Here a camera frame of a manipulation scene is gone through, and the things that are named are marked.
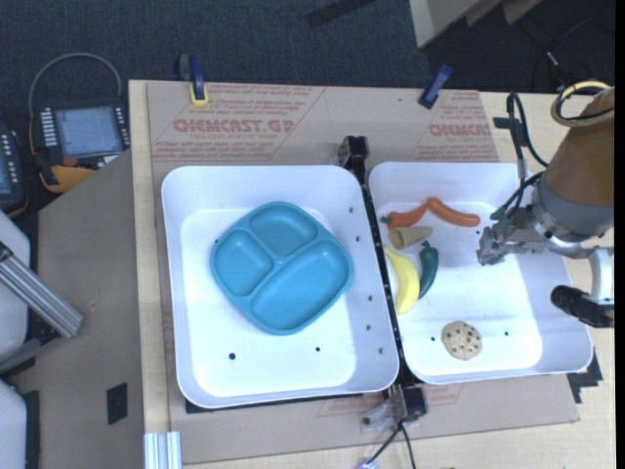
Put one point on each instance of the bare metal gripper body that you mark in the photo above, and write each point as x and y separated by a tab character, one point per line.
527	237

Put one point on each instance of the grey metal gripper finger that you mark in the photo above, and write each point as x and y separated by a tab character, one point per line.
490	236
488	256

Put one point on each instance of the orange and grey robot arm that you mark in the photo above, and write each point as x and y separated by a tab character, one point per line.
581	164

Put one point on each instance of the orange sausage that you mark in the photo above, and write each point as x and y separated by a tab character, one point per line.
454	214

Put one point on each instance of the white plastic tray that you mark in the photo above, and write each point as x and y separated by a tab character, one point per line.
498	311
273	369

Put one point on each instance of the green chili pepper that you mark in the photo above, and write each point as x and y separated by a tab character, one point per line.
429	264

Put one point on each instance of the tan ice cream cone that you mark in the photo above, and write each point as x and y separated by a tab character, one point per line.
407	236

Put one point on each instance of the yellow banana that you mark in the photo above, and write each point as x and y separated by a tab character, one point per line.
407	281

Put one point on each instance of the orange carrot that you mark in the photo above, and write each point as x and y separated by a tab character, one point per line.
407	217

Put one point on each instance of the tan chocolate chip biscuit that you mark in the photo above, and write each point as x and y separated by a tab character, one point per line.
461	341

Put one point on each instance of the thin black and white rod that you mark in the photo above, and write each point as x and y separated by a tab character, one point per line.
381	257

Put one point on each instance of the blue divided plate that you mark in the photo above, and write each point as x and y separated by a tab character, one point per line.
288	281

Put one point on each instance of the brown cardboard board red print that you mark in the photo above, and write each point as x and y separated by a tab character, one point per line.
293	120

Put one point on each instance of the black cylinder on white bracket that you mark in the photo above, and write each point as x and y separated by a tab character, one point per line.
593	306

